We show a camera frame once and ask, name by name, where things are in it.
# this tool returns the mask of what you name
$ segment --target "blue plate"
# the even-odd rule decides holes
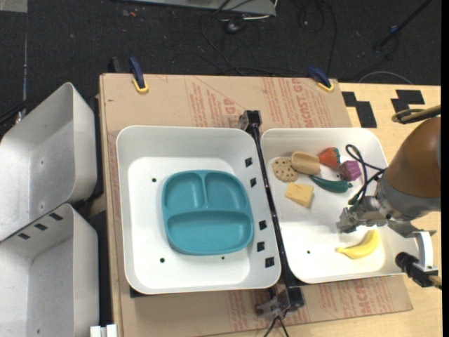
[[[230,173],[195,170],[172,175],[163,186],[162,212],[168,241],[182,253],[231,253],[253,239],[248,196]]]

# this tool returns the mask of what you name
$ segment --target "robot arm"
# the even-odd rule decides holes
[[[396,264],[419,285],[433,286],[438,269],[433,266],[430,236],[435,232],[411,224],[432,211],[441,211],[440,117],[425,120],[406,138],[378,180],[374,196],[344,208],[337,228],[349,233],[360,225],[388,225],[405,238],[416,238],[419,258],[400,253]]]

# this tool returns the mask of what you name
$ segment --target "white plastic container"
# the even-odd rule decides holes
[[[247,133],[130,126],[117,138],[117,154],[125,273],[136,291],[263,289],[278,281],[281,266],[272,217],[256,146]],[[161,208],[163,185],[174,173],[191,170],[224,171],[242,182],[254,219],[254,237],[247,247],[192,256],[170,246]]]
[[[61,204],[87,199],[96,181],[93,112],[66,83],[0,143],[0,241]]]
[[[69,204],[0,244],[1,337],[86,337],[98,320],[98,238]]]
[[[301,281],[321,282],[380,277],[402,273],[395,263],[399,252],[418,256],[415,239],[405,239],[389,227],[358,227],[357,231],[338,233],[336,223],[347,202],[363,185],[363,175],[353,181],[353,188],[345,193],[334,193],[318,187],[307,175],[300,173],[296,183],[314,186],[309,208],[285,197],[287,184],[274,176],[272,163],[277,157],[290,157],[294,151],[319,155],[329,147],[336,147],[341,162],[352,159],[345,151],[347,144],[355,145],[363,159],[373,166],[387,166],[377,137],[364,128],[279,128],[266,131],[261,137],[262,153],[266,165],[279,225],[286,249],[288,265]],[[367,168],[368,177],[375,172]],[[338,170],[321,165],[321,177],[339,180]],[[373,195],[375,183],[368,186],[367,195]],[[382,237],[374,253],[352,260],[338,253],[339,246],[358,244],[370,228],[377,228]]]

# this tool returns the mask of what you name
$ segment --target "cardboard surface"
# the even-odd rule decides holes
[[[251,109],[261,111],[264,130],[274,127],[346,127],[351,126],[351,123],[357,126],[356,114],[351,108],[345,107],[340,85],[336,81],[335,90],[326,93],[316,87],[311,79],[145,75],[149,93],[140,95],[134,89],[131,78],[129,74],[104,74],[100,77],[112,304],[119,335],[209,336],[242,331],[238,333],[239,336],[262,336],[271,321],[256,317],[254,307],[269,299],[266,291],[183,293],[131,298],[123,269],[115,150],[117,133],[124,127],[138,124],[236,127],[240,114]],[[403,134],[406,136],[410,129],[408,126]],[[385,151],[388,161],[391,161],[398,148],[398,141],[402,139],[402,135],[394,137],[396,147],[391,144],[391,154],[388,149]],[[314,335],[314,331],[321,331],[326,336],[349,336],[348,326],[354,325],[354,320],[348,319],[349,317],[382,314],[384,318],[390,312],[411,310],[412,303],[406,286],[418,288],[419,292],[422,289],[408,283],[408,280],[404,281],[403,276],[395,276],[304,286],[306,306],[296,313],[288,314],[284,323],[295,325],[289,329],[291,336],[296,336],[296,331],[298,335],[303,335],[305,331],[311,335]],[[431,318],[432,325],[426,325],[425,328],[433,328],[436,332],[433,336],[438,335],[441,321],[438,315],[441,312],[438,296],[441,296],[441,292],[431,289],[426,296],[434,298],[436,303],[430,311],[435,313]],[[310,323],[336,319],[340,319],[342,324]],[[409,317],[407,320],[410,324],[417,323],[417,317]],[[387,326],[390,329],[389,324],[397,324],[395,321],[393,317],[385,323],[378,319],[367,323],[379,322],[382,328]],[[354,336],[358,336],[361,331],[366,332],[364,328],[354,329]],[[415,327],[411,336],[419,336],[414,334],[416,331],[419,329]]]

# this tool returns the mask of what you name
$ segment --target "black carpet floor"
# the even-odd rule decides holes
[[[275,18],[228,34],[201,9],[28,0],[28,13],[0,9],[0,115],[24,92],[32,110],[66,81],[92,98],[113,56],[124,72],[135,56],[146,73],[302,77],[313,65],[340,81],[441,85],[441,0],[374,49],[425,1],[280,0]]]

